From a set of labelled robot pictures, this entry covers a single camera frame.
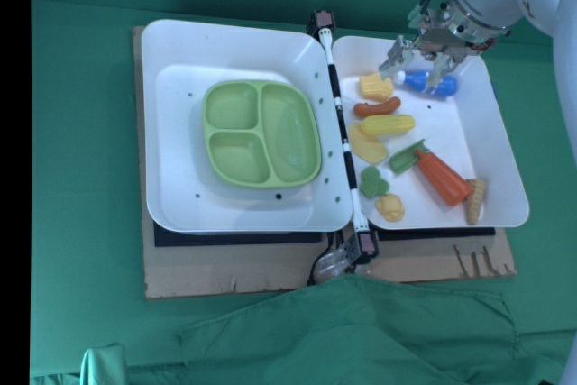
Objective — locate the yellow corn cob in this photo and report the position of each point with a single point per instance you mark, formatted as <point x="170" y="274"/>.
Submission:
<point x="387" y="124"/>

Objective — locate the green cloth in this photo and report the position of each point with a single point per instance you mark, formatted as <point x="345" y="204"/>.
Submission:
<point x="360" y="329"/>

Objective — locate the yellow lumpy toy food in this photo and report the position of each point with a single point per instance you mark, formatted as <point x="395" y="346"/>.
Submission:
<point x="390" y="207"/>

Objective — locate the blue bottle with white cap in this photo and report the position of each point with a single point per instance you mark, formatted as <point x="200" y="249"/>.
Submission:
<point x="417" y="81"/>

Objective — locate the yellow ridged toy food chunk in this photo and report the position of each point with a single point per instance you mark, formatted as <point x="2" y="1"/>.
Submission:
<point x="374" y="86"/>

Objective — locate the green toy broccoli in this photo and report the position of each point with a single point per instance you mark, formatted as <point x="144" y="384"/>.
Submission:
<point x="372" y="182"/>

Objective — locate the orange-red toy sausage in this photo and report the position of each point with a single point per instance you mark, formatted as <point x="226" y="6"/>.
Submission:
<point x="376" y="107"/>

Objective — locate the white plastic tray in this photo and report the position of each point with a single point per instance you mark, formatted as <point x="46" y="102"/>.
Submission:
<point x="464" y="140"/>
<point x="176" y="149"/>

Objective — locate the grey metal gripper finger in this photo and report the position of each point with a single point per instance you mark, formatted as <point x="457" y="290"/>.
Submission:
<point x="442" y="66"/>
<point x="397" y="56"/>

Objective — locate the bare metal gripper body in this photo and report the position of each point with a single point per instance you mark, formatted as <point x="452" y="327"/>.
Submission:
<point x="446" y="36"/>

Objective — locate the brown cardboard board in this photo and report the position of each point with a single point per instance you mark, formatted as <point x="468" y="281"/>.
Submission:
<point x="252" y="266"/>

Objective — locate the yellow flat toy slice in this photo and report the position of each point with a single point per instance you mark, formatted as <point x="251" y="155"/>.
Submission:
<point x="367" y="146"/>

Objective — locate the orange squeeze bottle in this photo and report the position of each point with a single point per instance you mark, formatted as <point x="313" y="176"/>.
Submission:
<point x="444" y="178"/>

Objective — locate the thin black and white rod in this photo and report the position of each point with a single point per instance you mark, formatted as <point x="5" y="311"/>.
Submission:
<point x="339" y="112"/>

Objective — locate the green divided plate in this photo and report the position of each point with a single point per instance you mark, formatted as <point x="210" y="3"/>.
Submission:
<point x="270" y="135"/>

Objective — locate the tan ridged toy cone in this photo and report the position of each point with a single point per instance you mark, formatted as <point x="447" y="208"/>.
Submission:
<point x="475" y="200"/>

